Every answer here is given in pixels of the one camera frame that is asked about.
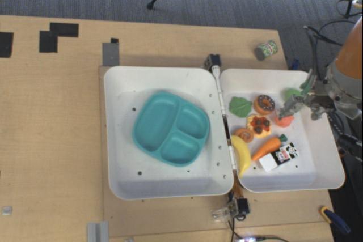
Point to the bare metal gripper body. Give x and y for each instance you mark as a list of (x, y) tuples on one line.
[(320, 94)]

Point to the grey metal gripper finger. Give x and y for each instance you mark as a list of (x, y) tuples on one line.
[(317, 112), (290, 107)]

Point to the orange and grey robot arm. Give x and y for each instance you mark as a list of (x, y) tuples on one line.
[(348, 59)]

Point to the green rounded toy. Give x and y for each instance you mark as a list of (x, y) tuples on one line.
[(292, 93)]

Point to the orange-red shrimp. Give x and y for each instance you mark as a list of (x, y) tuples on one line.
[(285, 122)]

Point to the brown frosted doughnut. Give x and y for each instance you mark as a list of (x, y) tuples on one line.
[(263, 105)]

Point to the yellow pizza with meatballs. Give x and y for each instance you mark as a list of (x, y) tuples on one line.
[(258, 126)]

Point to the white plastic tray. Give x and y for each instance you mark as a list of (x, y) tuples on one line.
[(314, 150), (124, 150)]

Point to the orange carrot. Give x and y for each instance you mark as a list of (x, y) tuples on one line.
[(268, 148)]

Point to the green lettuce leaf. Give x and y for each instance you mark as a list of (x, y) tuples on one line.
[(240, 107)]

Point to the black and white milk carton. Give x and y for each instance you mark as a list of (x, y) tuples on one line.
[(279, 157)]

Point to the brown pretzel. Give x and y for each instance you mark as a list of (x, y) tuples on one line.
[(244, 135)]

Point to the green can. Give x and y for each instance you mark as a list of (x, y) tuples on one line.
[(266, 50)]

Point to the yellow banana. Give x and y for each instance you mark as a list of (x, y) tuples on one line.
[(243, 154)]

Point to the thin black and white rod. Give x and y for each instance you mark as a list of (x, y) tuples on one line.
[(219, 88)]

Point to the teal divided plate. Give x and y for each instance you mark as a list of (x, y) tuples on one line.
[(158, 124)]

